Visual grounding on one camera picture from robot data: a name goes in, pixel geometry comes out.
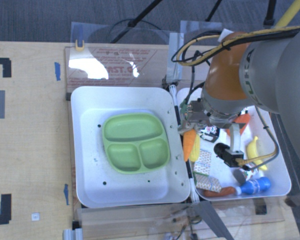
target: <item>yellow pole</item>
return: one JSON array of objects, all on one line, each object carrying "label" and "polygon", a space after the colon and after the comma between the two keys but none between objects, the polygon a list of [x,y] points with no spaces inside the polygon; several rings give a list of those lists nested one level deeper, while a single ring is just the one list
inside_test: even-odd
[{"label": "yellow pole", "polygon": [[288,10],[284,13],[281,19],[275,25],[276,27],[286,27],[300,10],[300,0],[294,0]]}]

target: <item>orange carrot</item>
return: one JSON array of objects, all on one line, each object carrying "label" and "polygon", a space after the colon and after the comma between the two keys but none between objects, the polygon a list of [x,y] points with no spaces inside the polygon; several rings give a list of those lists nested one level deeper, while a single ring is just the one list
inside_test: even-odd
[{"label": "orange carrot", "polygon": [[192,148],[194,147],[197,132],[195,129],[186,131],[183,134],[183,158],[188,161]]},{"label": "orange carrot", "polygon": [[[245,125],[240,129],[240,135],[242,135],[242,133],[244,132],[244,130],[246,129],[249,121],[250,121],[250,115],[248,113],[245,114],[241,114],[239,115],[233,122],[234,123],[245,123]],[[226,133],[228,134],[228,136],[230,136],[230,130],[226,129],[225,130]]]}]

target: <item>white tray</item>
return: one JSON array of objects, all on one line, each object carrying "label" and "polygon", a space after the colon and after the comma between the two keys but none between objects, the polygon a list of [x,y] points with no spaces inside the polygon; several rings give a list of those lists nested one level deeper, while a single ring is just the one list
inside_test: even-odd
[{"label": "white tray", "polygon": [[[71,95],[76,192],[88,208],[183,202],[190,195],[173,100],[157,87],[82,86]],[[170,160],[155,171],[124,174],[107,160],[102,125],[111,116],[146,112],[166,131]]]},{"label": "white tray", "polygon": [[[195,101],[201,97],[202,89],[198,88],[190,97],[190,101]],[[177,102],[180,104],[189,93],[189,88],[183,88],[177,93]],[[254,106],[248,107],[248,112],[251,116],[250,122],[246,126],[243,134],[241,135],[241,146],[240,150],[246,153],[246,146],[253,140],[254,136],[258,136],[257,141],[257,151],[259,155],[267,155],[274,151],[274,143],[270,139],[266,130],[263,129],[262,122],[259,119],[259,116],[256,112]],[[272,131],[273,136],[278,141],[275,130],[273,128],[269,112],[260,109],[260,112],[269,126],[269,129]],[[239,183],[233,176],[233,170],[236,168],[230,168],[227,166],[222,159],[217,157],[214,153],[214,146],[217,143],[224,143],[230,146],[230,137],[227,135],[224,129],[220,130],[219,138],[214,142],[209,142],[207,140],[200,140],[200,148],[202,150],[208,151],[211,153],[211,166],[210,166],[210,176],[217,178],[224,187],[237,187]],[[291,189],[291,179],[285,160],[281,151],[279,151],[278,156],[266,164],[267,170],[259,170],[259,173],[253,176],[254,179],[266,176],[271,181],[271,188],[265,192],[260,192],[258,194],[248,195],[228,195],[222,197],[205,197],[202,189],[197,188],[198,194],[209,201],[227,201],[227,200],[239,200],[239,199],[251,199],[251,198],[265,198],[265,197],[278,197],[285,196],[289,193]]]}]

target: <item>yellow clip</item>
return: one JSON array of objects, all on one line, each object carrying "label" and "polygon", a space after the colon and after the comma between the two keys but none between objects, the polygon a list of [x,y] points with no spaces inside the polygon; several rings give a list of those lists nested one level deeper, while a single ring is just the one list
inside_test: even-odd
[{"label": "yellow clip", "polygon": [[75,49],[76,49],[78,52],[82,52],[82,51],[85,49],[85,41],[82,40],[82,47],[79,47],[79,46],[78,46],[78,40],[76,39],[76,40],[75,40]]}]

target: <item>gray metal leg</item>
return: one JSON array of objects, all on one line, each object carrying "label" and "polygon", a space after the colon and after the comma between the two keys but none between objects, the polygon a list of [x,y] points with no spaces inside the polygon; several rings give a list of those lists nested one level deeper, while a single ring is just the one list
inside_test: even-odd
[{"label": "gray metal leg", "polygon": [[227,240],[234,240],[226,225],[221,220],[216,210],[209,201],[201,201],[193,205],[194,211],[200,215],[204,222],[216,234],[218,238],[225,238]]}]

